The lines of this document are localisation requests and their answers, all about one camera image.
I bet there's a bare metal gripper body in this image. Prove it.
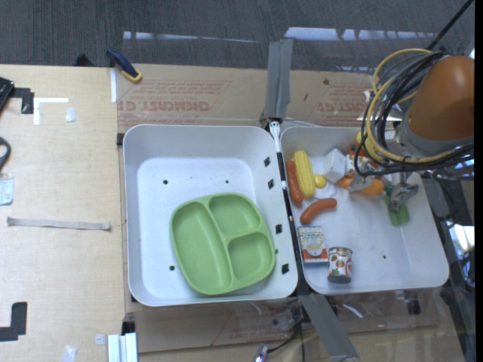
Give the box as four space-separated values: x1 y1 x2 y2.
373 157 424 186

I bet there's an orange toy carrot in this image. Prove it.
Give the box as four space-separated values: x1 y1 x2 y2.
334 176 386 197

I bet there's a green toy vegetable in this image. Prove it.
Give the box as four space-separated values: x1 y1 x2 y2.
383 186 411 227

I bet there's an orange and white packet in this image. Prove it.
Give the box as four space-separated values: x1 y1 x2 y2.
346 141 377 176

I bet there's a white toy fried egg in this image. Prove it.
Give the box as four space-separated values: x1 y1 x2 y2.
312 173 337 200

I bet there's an orange toy sausage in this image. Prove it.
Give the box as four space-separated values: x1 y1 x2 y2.
285 159 304 205
300 198 338 225

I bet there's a yellow toy corn cob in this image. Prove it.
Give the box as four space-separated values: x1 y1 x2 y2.
293 149 316 198

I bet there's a white plastic tray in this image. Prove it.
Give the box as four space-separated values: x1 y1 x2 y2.
122 124 300 308
279 125 451 296

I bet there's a white and orange carton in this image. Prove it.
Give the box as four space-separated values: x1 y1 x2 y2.
297 225 329 267

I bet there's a red and white tomato can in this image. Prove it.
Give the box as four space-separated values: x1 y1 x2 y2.
326 247 354 284

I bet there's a green divided plate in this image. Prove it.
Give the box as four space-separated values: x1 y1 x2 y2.
169 192 277 296

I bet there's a brown cardboard board red print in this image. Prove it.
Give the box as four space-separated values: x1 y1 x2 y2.
115 63 441 354

